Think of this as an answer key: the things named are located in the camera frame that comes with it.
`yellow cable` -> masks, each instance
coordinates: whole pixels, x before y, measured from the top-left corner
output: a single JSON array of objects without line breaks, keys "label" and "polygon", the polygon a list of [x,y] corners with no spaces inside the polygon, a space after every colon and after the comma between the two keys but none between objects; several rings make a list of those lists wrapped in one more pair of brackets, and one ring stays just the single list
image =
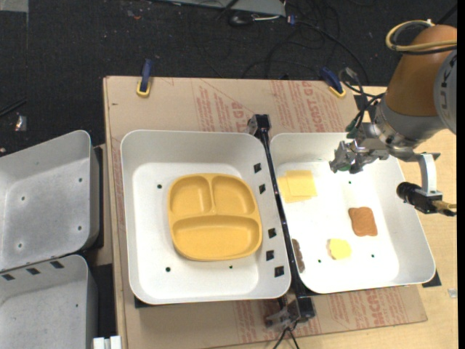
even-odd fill
[{"label": "yellow cable", "polygon": [[395,26],[391,31],[386,35],[386,45],[389,49],[395,50],[396,52],[412,52],[416,50],[425,50],[430,49],[432,47],[444,47],[447,45],[457,45],[457,40],[444,40],[444,41],[434,41],[431,43],[423,43],[423,44],[414,44],[414,45],[396,45],[393,44],[391,41],[392,36],[405,25],[412,25],[412,24],[422,24],[428,27],[434,26],[434,23],[428,20],[410,20],[404,23],[401,23]]}]

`gray tray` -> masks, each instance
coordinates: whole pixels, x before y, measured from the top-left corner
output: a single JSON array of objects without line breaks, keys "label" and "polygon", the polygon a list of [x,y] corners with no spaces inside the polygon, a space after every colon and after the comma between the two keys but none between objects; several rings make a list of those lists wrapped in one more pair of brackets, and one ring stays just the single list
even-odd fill
[{"label": "gray tray", "polygon": [[90,349],[97,286],[78,255],[0,273],[0,349]]},{"label": "gray tray", "polygon": [[99,166],[85,131],[0,159],[0,271],[77,252],[99,232]]}]

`brown object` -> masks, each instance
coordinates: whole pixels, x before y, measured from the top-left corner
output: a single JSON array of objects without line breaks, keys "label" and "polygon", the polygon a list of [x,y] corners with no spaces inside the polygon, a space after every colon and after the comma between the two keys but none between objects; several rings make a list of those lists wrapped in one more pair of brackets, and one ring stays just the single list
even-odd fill
[{"label": "brown object", "polygon": [[371,208],[362,206],[360,208],[349,208],[349,216],[352,220],[352,229],[358,236],[377,236],[375,217]]},{"label": "brown object", "polygon": [[[411,44],[453,39],[457,39],[456,28],[448,25],[436,25],[420,32]],[[434,80],[437,71],[449,53],[404,55],[387,87],[386,104],[389,108],[402,115],[436,116],[433,95]]]},{"label": "brown object", "polygon": [[292,239],[292,247],[294,248],[294,254],[296,255],[297,267],[299,268],[299,273],[303,273],[305,270],[305,263],[302,253],[300,252],[300,245],[296,239]]}]

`cardboard sheet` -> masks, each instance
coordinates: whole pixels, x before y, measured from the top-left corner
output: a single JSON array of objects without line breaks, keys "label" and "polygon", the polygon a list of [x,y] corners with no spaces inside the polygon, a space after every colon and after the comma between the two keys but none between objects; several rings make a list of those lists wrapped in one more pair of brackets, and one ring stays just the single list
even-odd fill
[{"label": "cardboard sheet", "polygon": [[[113,253],[121,266],[116,271],[121,278],[116,280],[121,287],[116,291],[118,329],[124,347],[201,349],[276,340],[280,332],[264,325],[264,318],[278,311],[272,300],[137,307],[128,279],[121,139],[135,129],[243,132],[255,113],[270,116],[273,134],[342,132],[357,113],[353,96],[348,92],[339,99],[320,81],[154,78],[149,98],[140,98],[137,81],[104,79],[113,234],[118,236]],[[297,337],[426,320],[417,286],[317,295],[313,301],[317,316],[297,326]]]}]

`cardboard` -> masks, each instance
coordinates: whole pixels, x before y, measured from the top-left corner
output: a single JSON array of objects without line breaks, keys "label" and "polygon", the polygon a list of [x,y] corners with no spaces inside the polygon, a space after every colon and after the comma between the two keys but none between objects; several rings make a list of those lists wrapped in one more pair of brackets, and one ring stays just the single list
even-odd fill
[{"label": "cardboard", "polygon": [[[357,113],[353,96],[348,92],[339,99],[322,81],[154,78],[149,97],[141,98],[136,93],[137,81],[137,77],[110,76],[103,84],[117,323],[124,348],[200,349],[249,343],[255,343],[250,348],[271,348],[273,344],[265,342],[276,340],[280,332],[267,328],[264,318],[279,310],[274,300],[137,307],[128,282],[121,139],[135,129],[243,132],[255,113],[270,116],[272,134],[341,132]],[[449,302],[443,292],[444,289],[435,297],[444,307]],[[427,320],[421,294],[421,287],[402,286],[317,295],[313,298],[316,318],[298,325],[294,335],[305,337],[299,341],[301,348],[314,347],[312,343],[316,341],[311,337],[351,331],[352,341],[338,335],[323,335],[322,340],[334,348],[351,348],[359,342],[368,347],[373,338],[378,342],[371,344],[379,348],[393,348],[396,342],[400,342],[399,348],[403,344],[422,348],[421,345],[435,340],[446,346],[434,348],[453,348],[458,340],[454,335],[450,337],[447,327],[443,330],[448,333],[446,340],[445,335],[419,339],[412,331],[401,329],[402,334],[393,334],[389,330],[388,326]],[[453,319],[454,316],[448,317],[447,322],[454,322]],[[438,321],[444,322],[444,317],[435,322]],[[386,330],[389,339],[376,329],[367,331],[371,334],[356,333],[376,327],[384,327],[381,330]],[[430,326],[421,327],[425,337],[432,332]]]}]

